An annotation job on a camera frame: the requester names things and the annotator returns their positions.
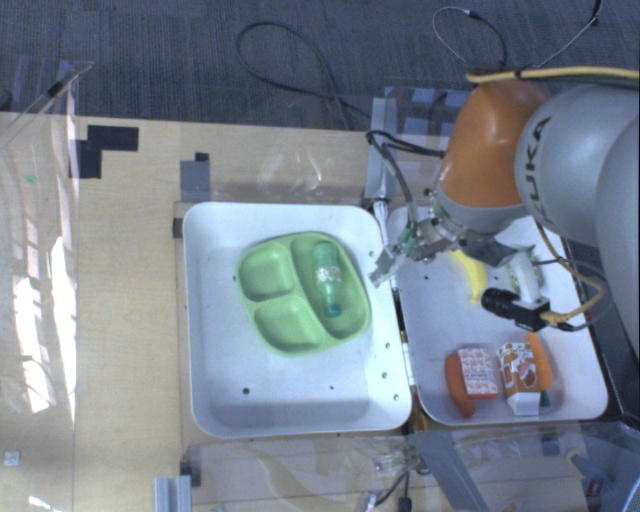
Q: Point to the yellow banana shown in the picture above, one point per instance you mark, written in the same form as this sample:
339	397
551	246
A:
475	277

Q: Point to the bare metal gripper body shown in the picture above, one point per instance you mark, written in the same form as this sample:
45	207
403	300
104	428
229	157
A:
434	240

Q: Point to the black cylinder on white bracket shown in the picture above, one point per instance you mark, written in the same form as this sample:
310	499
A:
527	310

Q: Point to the green divided plate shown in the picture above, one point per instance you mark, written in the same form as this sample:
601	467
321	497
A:
280	320

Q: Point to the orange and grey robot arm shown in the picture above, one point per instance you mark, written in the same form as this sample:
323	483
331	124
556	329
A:
565	165

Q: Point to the pale wood board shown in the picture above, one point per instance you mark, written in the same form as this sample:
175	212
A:
280	470

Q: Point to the orange and white carton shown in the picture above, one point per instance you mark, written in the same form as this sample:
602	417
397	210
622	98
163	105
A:
520	380

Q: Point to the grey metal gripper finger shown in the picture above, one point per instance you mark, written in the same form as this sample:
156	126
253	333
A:
391	272
380	265

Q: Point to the orange patterned carton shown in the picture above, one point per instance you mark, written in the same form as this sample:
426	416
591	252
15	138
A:
477	372

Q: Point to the orange sausage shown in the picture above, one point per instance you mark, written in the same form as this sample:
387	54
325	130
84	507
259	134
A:
457	387

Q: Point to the orange carrot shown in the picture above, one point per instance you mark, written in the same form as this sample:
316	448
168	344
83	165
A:
542	365

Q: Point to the white plastic tray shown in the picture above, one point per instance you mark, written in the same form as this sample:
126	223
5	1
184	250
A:
250	380
440	325

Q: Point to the clear green plastic bottle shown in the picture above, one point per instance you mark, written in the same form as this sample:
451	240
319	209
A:
327	280

